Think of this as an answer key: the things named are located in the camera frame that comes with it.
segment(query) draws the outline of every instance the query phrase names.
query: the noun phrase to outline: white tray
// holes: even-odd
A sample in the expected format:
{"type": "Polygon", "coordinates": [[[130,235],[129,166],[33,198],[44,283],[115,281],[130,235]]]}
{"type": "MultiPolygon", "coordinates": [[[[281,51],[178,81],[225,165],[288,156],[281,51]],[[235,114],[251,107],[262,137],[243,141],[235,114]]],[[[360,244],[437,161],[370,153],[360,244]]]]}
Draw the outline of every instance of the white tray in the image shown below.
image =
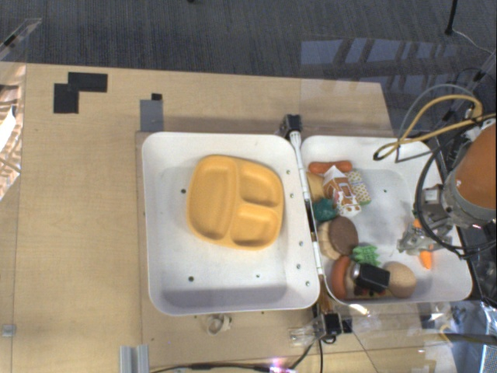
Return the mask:
{"type": "Polygon", "coordinates": [[[297,161],[274,135],[156,133],[142,149],[148,283],[155,307],[169,315],[304,309],[319,294],[318,275],[297,161]],[[229,249],[195,237],[186,193],[196,164],[219,154],[270,167],[283,183],[278,239],[260,251],[229,249]]]}
{"type": "MultiPolygon", "coordinates": [[[[427,156],[407,162],[394,163],[394,154],[385,160],[375,162],[373,153],[382,145],[391,142],[390,138],[357,138],[314,136],[302,145],[302,157],[307,167],[310,162],[331,162],[350,160],[358,169],[372,202],[351,218],[357,227],[359,241],[373,244],[378,248],[380,262],[398,261],[412,269],[418,284],[414,294],[408,299],[380,298],[374,303],[392,302],[450,302],[466,298],[471,292],[472,280],[465,261],[448,250],[437,250],[433,254],[433,267],[422,267],[417,256],[397,251],[397,240],[402,237],[409,222],[413,220],[412,204],[416,184],[425,165],[427,156]]],[[[407,144],[401,148],[401,157],[417,155],[428,151],[421,142],[407,144]]],[[[424,187],[440,183],[440,175],[433,165],[426,177],[424,187]]],[[[454,245],[461,241],[454,229],[450,235],[454,245]]],[[[332,269],[332,261],[322,256],[327,276],[332,269]]]]}

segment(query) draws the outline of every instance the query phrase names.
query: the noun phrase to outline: dark gray carpet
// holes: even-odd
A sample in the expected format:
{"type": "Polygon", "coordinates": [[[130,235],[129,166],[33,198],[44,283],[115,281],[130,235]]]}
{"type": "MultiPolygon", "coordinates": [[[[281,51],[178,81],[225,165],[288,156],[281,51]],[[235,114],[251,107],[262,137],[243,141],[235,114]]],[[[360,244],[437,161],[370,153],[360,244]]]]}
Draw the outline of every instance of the dark gray carpet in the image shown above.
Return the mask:
{"type": "MultiPolygon", "coordinates": [[[[302,43],[366,37],[433,43],[451,0],[0,0],[0,34],[41,17],[32,62],[312,76],[302,43]]],[[[454,24],[495,48],[496,0],[460,0],[454,24]]]]}

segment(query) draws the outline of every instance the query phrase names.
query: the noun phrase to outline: orange sausage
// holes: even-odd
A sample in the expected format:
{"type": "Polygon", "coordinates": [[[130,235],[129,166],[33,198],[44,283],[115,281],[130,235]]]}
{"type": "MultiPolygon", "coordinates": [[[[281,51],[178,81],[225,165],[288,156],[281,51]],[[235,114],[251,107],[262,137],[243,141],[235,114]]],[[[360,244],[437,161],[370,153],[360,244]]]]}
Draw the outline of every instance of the orange sausage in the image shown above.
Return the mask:
{"type": "Polygon", "coordinates": [[[342,173],[352,171],[352,163],[349,160],[339,160],[338,162],[312,162],[309,165],[309,171],[314,174],[324,174],[330,170],[332,166],[336,166],[342,173]]]}
{"type": "Polygon", "coordinates": [[[333,264],[331,285],[332,292],[338,299],[344,299],[347,297],[345,275],[349,265],[350,257],[348,256],[341,256],[333,264]]]}

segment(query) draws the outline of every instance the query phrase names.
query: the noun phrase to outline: yellow plate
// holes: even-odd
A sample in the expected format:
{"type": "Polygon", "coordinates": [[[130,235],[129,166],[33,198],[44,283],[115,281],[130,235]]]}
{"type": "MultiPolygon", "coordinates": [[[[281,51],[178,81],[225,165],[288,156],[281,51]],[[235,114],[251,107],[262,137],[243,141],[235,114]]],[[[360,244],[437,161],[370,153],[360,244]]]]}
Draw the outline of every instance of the yellow plate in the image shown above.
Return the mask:
{"type": "Polygon", "coordinates": [[[190,181],[186,220],[211,243],[258,250],[278,237],[283,185],[271,169],[248,160],[212,155],[200,160],[190,181]]]}

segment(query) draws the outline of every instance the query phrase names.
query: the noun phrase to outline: wooden table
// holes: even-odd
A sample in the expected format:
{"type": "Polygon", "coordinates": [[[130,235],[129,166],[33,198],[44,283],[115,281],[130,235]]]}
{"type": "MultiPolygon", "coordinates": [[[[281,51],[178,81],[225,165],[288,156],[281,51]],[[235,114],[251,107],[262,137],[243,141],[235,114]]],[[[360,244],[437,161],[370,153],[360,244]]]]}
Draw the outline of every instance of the wooden table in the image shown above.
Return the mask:
{"type": "MultiPolygon", "coordinates": [[[[167,130],[272,133],[284,114],[300,113],[321,131],[391,134],[381,87],[373,83],[29,64],[15,373],[117,371],[119,347],[141,343],[150,347],[152,367],[302,352],[289,345],[288,329],[306,323],[309,311],[235,314],[231,330],[211,337],[204,317],[153,309],[143,274],[141,281],[135,160],[140,100],[152,93],[163,95],[167,130]],[[70,71],[106,73],[108,91],[80,92],[79,114],[55,114],[54,83],[66,83],[70,71]]],[[[412,306],[391,313],[417,315],[412,306]]],[[[420,344],[407,343],[398,354],[372,346],[374,364],[381,352],[417,355],[420,344]]],[[[352,334],[325,352],[330,371],[375,371],[352,334]]],[[[310,356],[300,371],[316,366],[318,357],[310,356]]]]}

